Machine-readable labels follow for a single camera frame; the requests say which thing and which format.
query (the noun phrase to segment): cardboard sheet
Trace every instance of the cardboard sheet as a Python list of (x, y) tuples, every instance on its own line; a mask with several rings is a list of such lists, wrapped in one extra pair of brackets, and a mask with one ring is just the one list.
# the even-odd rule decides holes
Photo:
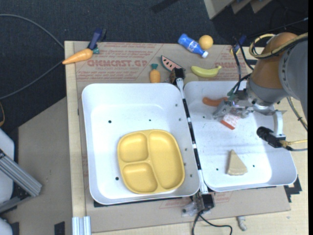
[[(87, 42), (74, 42), (74, 51), (87, 47)], [(100, 54), (95, 54), (87, 61), (75, 64), (82, 161), (84, 172), (85, 198), (87, 215), (91, 217), (93, 233), (149, 227), (164, 224), (191, 222), (194, 217), (183, 216), (182, 208), (190, 203), (189, 197), (131, 203), (113, 206), (99, 206), (89, 191), (88, 159), (84, 116), (81, 93), (85, 86), (92, 83), (148, 83), (151, 64), (159, 64), (161, 80), (166, 82), (169, 71), (161, 65), (161, 55), (178, 63), (191, 73), (191, 66), (222, 69), (214, 78), (199, 78), (199, 81), (228, 81), (238, 79), (237, 66), (230, 46), (214, 45), (206, 59), (188, 52), (178, 44), (146, 44), (146, 43), (99, 43)], [(238, 55), (242, 67), (242, 76), (247, 74), (242, 55)], [(213, 192), (216, 204), (208, 219), (249, 215), (267, 212), (280, 212), (290, 209), (283, 187), (249, 189), (240, 191)], [(262, 204), (255, 204), (259, 199)]]

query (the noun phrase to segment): toy carrot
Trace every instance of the toy carrot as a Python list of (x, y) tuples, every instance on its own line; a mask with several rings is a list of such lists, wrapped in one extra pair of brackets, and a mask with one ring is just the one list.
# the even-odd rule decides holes
[(159, 83), (161, 82), (161, 74), (157, 70), (157, 64), (151, 64), (152, 71), (150, 71), (150, 82), (151, 83)]
[(222, 97), (222, 98), (219, 98), (219, 99), (210, 99), (210, 98), (208, 98), (208, 97), (204, 97), (204, 98), (202, 99), (202, 102), (203, 102), (204, 104), (206, 104), (206, 105), (217, 107), (217, 106), (220, 104), (220, 102), (221, 102), (222, 100), (225, 100), (225, 101), (226, 101), (226, 100), (227, 100), (227, 97)]
[(75, 53), (74, 55), (70, 56), (66, 60), (64, 60), (62, 62), (62, 64), (68, 65), (71, 63), (79, 62), (79, 61), (85, 61), (85, 60), (90, 59), (92, 57), (92, 55), (93, 55), (93, 51), (91, 49), (89, 49), (89, 48), (83, 49), (83, 50)]

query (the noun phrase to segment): toy banana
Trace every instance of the toy banana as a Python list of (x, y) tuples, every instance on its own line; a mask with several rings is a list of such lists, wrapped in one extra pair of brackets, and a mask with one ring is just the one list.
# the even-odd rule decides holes
[(200, 77), (215, 77), (221, 68), (221, 66), (217, 66), (213, 69), (204, 69), (198, 66), (192, 66), (191, 70), (194, 74)]

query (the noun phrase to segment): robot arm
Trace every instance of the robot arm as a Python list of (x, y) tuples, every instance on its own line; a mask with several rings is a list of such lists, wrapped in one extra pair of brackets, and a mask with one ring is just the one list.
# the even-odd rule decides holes
[(308, 34), (284, 32), (272, 37), (261, 55), (250, 52), (259, 60), (248, 81), (248, 100), (262, 109), (292, 96), (308, 119)]
[(273, 116), (274, 131), (260, 127), (257, 134), (270, 145), (281, 147), (280, 142), (285, 139), (282, 114), (273, 105), (284, 97), (292, 96), (300, 100), (308, 120), (308, 34), (297, 36), (284, 32), (265, 37), (272, 38), (262, 54), (254, 53), (256, 41), (250, 46), (250, 54), (258, 61), (246, 88), (230, 93), (228, 100), (219, 104), (213, 117), (222, 117), (230, 111), (242, 118), (254, 111)]

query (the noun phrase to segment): cable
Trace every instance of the cable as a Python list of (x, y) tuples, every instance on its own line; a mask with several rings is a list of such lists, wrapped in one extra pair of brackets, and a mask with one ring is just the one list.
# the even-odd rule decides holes
[(44, 76), (46, 76), (49, 72), (51, 72), (51, 71), (53, 71), (55, 68), (57, 68), (57, 67), (62, 63), (62, 61), (60, 61), (59, 63), (57, 63), (55, 66), (53, 66), (52, 68), (50, 68), (49, 70), (47, 70), (44, 74), (42, 74), (40, 77), (36, 78), (35, 80), (33, 80), (33, 81), (30, 82), (29, 84), (25, 85), (24, 87), (22, 87), (22, 88), (20, 88), (20, 89), (18, 89), (18, 90), (16, 90), (16, 91), (14, 91), (14, 92), (12, 92), (12, 93), (10, 93), (10, 94), (7, 94), (7, 95), (5, 95), (5, 96), (1, 96), (1, 97), (0, 97), (0, 100), (3, 100), (3, 99), (5, 99), (5, 98), (7, 98), (7, 97), (10, 97), (10, 96), (13, 96), (13, 95), (19, 93), (20, 91), (22, 91), (22, 90), (28, 88), (28, 87), (31, 86), (32, 84), (36, 83), (39, 79), (42, 79), (42, 78), (43, 78)]
[(239, 90), (239, 87), (240, 87), (240, 83), (244, 80), (247, 80), (249, 77), (251, 76), (251, 73), (249, 73), (248, 75), (245, 75), (243, 78), (240, 79), (240, 81), (238, 81), (235, 86), (231, 89), (231, 92), (233, 94), (233, 92), (236, 90), (238, 91)]
[(303, 140), (297, 140), (297, 141), (285, 141), (287, 145), (292, 145), (292, 144), (296, 144), (296, 143), (306, 143), (308, 142), (307, 139), (303, 139)]
[(296, 115), (296, 117), (298, 118), (298, 121), (300, 121), (300, 123), (303, 125), (303, 127), (306, 129), (306, 131), (308, 131), (308, 124), (306, 124), (303, 120), (303, 118), (300, 116), (300, 114), (298, 113), (298, 111), (296, 110), (291, 97), (287, 97), (287, 101), (293, 111), (293, 113)]
[(308, 149), (307, 148), (303, 148), (303, 149), (293, 149), (291, 148), (290, 146), (287, 146), (286, 149), (288, 151), (307, 151)]
[(304, 33), (302, 35), (299, 35), (289, 41), (287, 41), (286, 43), (284, 43), (283, 45), (281, 45), (280, 47), (272, 50), (271, 52), (268, 52), (268, 53), (264, 53), (264, 54), (257, 54), (256, 51), (255, 51), (255, 44), (260, 41), (261, 39), (263, 38), (267, 38), (267, 37), (273, 37), (275, 36), (274, 34), (265, 34), (265, 35), (262, 35), (258, 38), (256, 38), (250, 45), (249, 47), (249, 52), (250, 54), (257, 58), (257, 59), (266, 59), (266, 58), (270, 58), (270, 57), (273, 57), (273, 56), (277, 56), (279, 53), (285, 51), (286, 49), (290, 48), (291, 46), (299, 43), (299, 42), (302, 42), (302, 41), (305, 41), (308, 39), (308, 33)]
[[(25, 17), (22, 17), (22, 16), (18, 16), (18, 15), (13, 15), (13, 14), (0, 14), (0, 17), (14, 17), (14, 18), (19, 18), (19, 19), (22, 19), (22, 20), (25, 20), (25, 21), (28, 21), (32, 24), (34, 24), (35, 26), (39, 27), (40, 29), (42, 29), (45, 33), (47, 33), (50, 37), (53, 38), (53, 40), (61, 47), (64, 49), (64, 46), (56, 39), (56, 37), (54, 37), (49, 31), (47, 31), (45, 28), (43, 28), (42, 26), (40, 26), (39, 24), (37, 24), (36, 22), (30, 20), (30, 19), (27, 19)], [(36, 78), (35, 80), (33, 80), (32, 82), (30, 82), (29, 84), (25, 85), (24, 87), (10, 93), (10, 94), (7, 94), (5, 96), (0, 96), (0, 100), (3, 100), (7, 97), (10, 97), (10, 96), (13, 96), (17, 93), (19, 93), (20, 91), (28, 88), (29, 86), (31, 86), (32, 84), (36, 83), (38, 80), (40, 80), (41, 78), (43, 78), (44, 76), (46, 76), (49, 72), (51, 72), (52, 70), (54, 70), (55, 68), (57, 68), (61, 63), (62, 61), (60, 61), (59, 63), (57, 63), (55, 66), (53, 66), (52, 68), (50, 68), (49, 70), (47, 70), (44, 74), (42, 74), (41, 76), (39, 76), (38, 78)]]
[(237, 45), (239, 46), (240, 50), (241, 50), (241, 53), (243, 55), (243, 58), (245, 60), (245, 63), (248, 65), (248, 67), (251, 69), (251, 70), (254, 70), (254, 68), (248, 63), (247, 59), (246, 59), (246, 55), (245, 55), (245, 52), (244, 52), (244, 49), (242, 47), (242, 45), (239, 43), (238, 39), (233, 37), (233, 39), (236, 41)]
[(32, 20), (30, 20), (30, 19), (28, 19), (28, 18), (25, 18), (25, 17), (22, 17), (22, 16), (18, 16), (18, 15), (13, 15), (13, 14), (0, 14), (0, 17), (13, 17), (13, 18), (19, 18), (19, 19), (28, 21), (28, 22), (34, 24), (35, 26), (39, 27), (40, 29), (42, 29), (45, 33), (47, 33), (50, 37), (52, 37), (53, 40), (56, 41), (59, 46), (61, 46), (61, 48), (64, 49), (63, 44), (61, 44), (61, 43), (56, 39), (55, 36), (53, 36), (49, 31), (47, 31), (45, 28), (43, 28), (42, 26), (40, 26), (40, 25), (37, 24), (36, 22), (34, 22), (34, 21), (32, 21)]
[(229, 235), (231, 235), (231, 234), (233, 233), (233, 228), (232, 228), (230, 225), (214, 225), (214, 224), (210, 223), (209, 221), (207, 221), (204, 217), (202, 217), (202, 216), (201, 216), (201, 213), (202, 213), (201, 211), (198, 212), (198, 214), (197, 214), (197, 216), (196, 216), (196, 218), (195, 218), (195, 220), (194, 220), (194, 223), (193, 223), (192, 228), (191, 228), (191, 234), (192, 234), (192, 235), (195, 235), (195, 227), (196, 227), (196, 223), (197, 223), (199, 217), (200, 217), (204, 222), (206, 222), (207, 224), (209, 224), (210, 226), (214, 226), (214, 227), (228, 227), (228, 228), (230, 228), (230, 233), (229, 233)]
[(237, 64), (237, 70), (238, 70), (238, 87), (237, 87), (237, 90), (235, 91), (235, 93), (238, 91), (239, 87), (240, 87), (240, 83), (241, 83), (241, 67), (240, 67), (240, 63), (239, 63), (239, 60), (238, 60), (238, 57), (237, 57), (237, 54), (236, 54), (236, 51), (235, 51), (235, 47), (233, 47), (233, 54), (234, 54), (234, 58), (235, 58), (235, 61), (236, 61), (236, 64)]
[(303, 19), (301, 19), (301, 20), (298, 20), (298, 21), (296, 21), (296, 22), (289, 23), (289, 24), (285, 24), (285, 25), (280, 26), (280, 27), (277, 27), (277, 28), (273, 28), (273, 29), (269, 29), (269, 30), (267, 30), (267, 31), (263, 31), (263, 32), (257, 33), (257, 34), (249, 35), (249, 36), (247, 36), (247, 38), (253, 38), (253, 37), (256, 37), (256, 36), (258, 36), (258, 35), (266, 34), (266, 33), (268, 33), (268, 32), (274, 32), (274, 31), (276, 31), (276, 30), (278, 30), (278, 29), (286, 28), (286, 27), (288, 27), (288, 26), (292, 26), (292, 25), (297, 24), (297, 23), (305, 22), (305, 21), (307, 21), (307, 20), (309, 20), (309, 17), (305, 17), (305, 18), (303, 18)]

